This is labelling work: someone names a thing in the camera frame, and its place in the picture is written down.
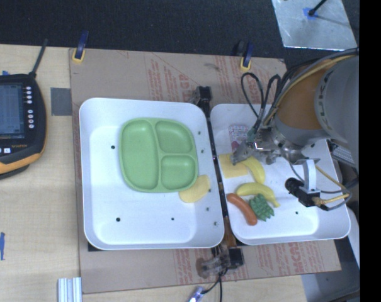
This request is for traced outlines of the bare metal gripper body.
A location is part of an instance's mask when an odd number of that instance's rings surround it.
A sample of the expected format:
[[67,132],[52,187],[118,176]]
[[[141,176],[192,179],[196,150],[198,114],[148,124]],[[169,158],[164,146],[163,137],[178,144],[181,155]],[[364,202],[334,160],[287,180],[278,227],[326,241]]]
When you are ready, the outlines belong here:
[[261,158],[263,152],[276,152],[280,154],[281,158],[291,164],[296,164],[298,161],[305,159],[302,149],[303,146],[296,145],[285,139],[278,130],[274,128],[262,128],[254,138],[252,156],[263,161]]

